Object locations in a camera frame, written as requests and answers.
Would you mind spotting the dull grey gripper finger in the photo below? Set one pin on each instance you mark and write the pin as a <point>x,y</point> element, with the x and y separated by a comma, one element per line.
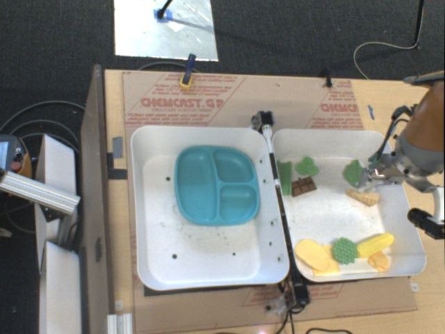
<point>361,180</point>
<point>376,176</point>

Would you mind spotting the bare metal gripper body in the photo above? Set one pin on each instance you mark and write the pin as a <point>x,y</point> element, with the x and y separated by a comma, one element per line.
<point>391,170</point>

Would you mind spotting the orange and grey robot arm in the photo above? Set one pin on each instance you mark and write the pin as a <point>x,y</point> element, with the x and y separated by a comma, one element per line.
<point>426,124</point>

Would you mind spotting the green leaf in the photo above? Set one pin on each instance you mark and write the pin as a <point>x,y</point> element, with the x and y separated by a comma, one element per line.
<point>352,173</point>

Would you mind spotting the tan waffle wedge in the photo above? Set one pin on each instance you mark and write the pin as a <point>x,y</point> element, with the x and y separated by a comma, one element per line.
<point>363,197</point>

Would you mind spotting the white plastic tray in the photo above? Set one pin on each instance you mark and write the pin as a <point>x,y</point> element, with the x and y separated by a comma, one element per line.
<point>333,218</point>
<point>208,252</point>

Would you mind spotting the green flat broccoli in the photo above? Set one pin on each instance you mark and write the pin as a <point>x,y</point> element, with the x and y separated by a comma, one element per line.
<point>306,166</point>

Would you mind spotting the brown chocolate bar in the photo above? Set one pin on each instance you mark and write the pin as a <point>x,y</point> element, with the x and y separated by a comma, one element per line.
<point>304,187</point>

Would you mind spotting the yellow corn cob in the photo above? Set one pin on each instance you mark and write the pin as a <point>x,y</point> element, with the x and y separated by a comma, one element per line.
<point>376,245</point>

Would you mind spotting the green round waffle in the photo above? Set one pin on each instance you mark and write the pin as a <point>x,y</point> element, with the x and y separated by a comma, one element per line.
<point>345,250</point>

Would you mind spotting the green lettuce strip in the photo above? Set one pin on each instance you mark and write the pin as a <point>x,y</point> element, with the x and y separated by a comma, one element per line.
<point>285,179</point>

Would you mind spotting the orange chip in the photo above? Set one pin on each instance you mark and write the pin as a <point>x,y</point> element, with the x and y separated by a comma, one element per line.
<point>379,261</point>

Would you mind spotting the thin black and white rod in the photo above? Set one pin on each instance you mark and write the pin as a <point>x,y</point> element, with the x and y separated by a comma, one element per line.
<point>280,195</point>

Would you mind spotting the yellow oval slice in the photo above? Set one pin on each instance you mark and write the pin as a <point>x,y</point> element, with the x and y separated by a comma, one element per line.
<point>311,254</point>

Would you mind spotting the yellow square cheese slice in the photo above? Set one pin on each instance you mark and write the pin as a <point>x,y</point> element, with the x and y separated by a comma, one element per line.
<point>333,268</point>

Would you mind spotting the teal divided plate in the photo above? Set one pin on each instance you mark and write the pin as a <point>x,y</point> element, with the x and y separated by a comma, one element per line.
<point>205,186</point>

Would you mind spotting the brown cardboard board red print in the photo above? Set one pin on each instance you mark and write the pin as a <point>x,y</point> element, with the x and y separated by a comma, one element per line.
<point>215,99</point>

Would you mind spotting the black cylinder on white bracket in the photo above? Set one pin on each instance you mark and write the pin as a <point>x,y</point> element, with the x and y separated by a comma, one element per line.
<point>426,221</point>

